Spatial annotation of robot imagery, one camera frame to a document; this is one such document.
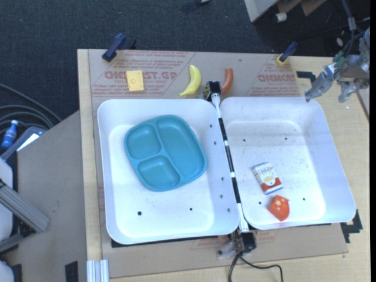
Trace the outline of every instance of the toy banana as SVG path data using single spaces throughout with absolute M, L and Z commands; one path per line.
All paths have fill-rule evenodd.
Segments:
M 201 85 L 200 70 L 196 66 L 190 65 L 189 73 L 190 73 L 190 82 L 188 86 L 186 87 L 186 89 L 182 93 L 179 93 L 180 97 L 183 97 L 184 95 L 195 94 Z

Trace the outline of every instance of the blue clamp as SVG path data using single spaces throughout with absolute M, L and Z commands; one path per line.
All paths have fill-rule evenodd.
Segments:
M 115 39 L 113 40 L 110 48 L 102 55 L 102 58 L 106 61 L 110 62 L 116 56 L 116 50 L 120 49 L 126 40 L 126 36 L 124 34 L 119 33 Z

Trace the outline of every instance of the wooden table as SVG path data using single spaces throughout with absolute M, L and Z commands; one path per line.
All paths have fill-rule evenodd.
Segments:
M 291 56 L 293 72 L 310 71 L 319 74 L 331 62 L 330 58 Z M 93 139 L 92 100 L 90 88 L 89 51 L 78 50 L 80 119 L 85 188 L 86 245 L 88 260 L 102 259 L 98 193 L 96 184 L 95 144 Z M 309 90 L 306 79 L 296 77 L 303 96 Z M 351 234 L 348 254 L 310 257 L 278 262 L 285 281 L 371 281 L 370 267 L 370 125 L 356 95 L 345 103 L 337 100 L 339 86 L 316 101 L 323 107 L 341 163 L 353 193 L 362 230 Z M 177 271 L 114 278 L 111 281 L 227 281 L 228 267 Z M 277 269 L 258 270 L 247 265 L 234 269 L 233 281 L 280 281 Z

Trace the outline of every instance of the blue divided plate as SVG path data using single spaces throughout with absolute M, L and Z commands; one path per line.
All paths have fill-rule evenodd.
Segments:
M 199 140 L 177 116 L 159 116 L 134 126 L 127 132 L 124 146 L 141 182 L 150 190 L 178 188 L 206 170 Z

